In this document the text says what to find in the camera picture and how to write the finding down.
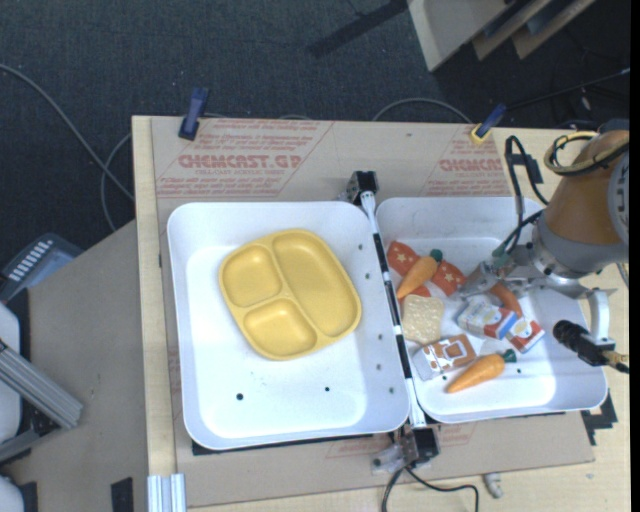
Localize thin black and white rod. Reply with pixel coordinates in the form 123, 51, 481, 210
360, 191, 427, 427

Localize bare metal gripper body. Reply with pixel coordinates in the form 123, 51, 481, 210
492, 243, 594, 301

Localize black block with thin wires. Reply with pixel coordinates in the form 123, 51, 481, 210
344, 169, 379, 204
370, 425, 442, 475

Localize yellow divided plate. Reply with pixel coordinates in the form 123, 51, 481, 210
217, 228, 363, 362

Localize black cylinder on white bracket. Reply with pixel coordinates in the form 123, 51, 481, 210
552, 288, 619, 369

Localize beige biscuit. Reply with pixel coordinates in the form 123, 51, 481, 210
400, 293, 446, 346

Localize orange carrot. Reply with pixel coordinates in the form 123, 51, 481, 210
395, 248, 445, 302
445, 348, 518, 395

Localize brown and white carton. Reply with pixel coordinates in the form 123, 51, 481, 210
410, 333, 478, 383

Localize brown cardboard board red print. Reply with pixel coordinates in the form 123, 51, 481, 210
149, 116, 597, 507

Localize orange sausage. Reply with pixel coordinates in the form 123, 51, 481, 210
489, 281, 524, 320

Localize orange star-print packet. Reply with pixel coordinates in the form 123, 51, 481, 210
385, 240, 469, 300

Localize white plastic tray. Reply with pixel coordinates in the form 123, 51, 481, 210
166, 200, 412, 450
374, 195, 610, 425

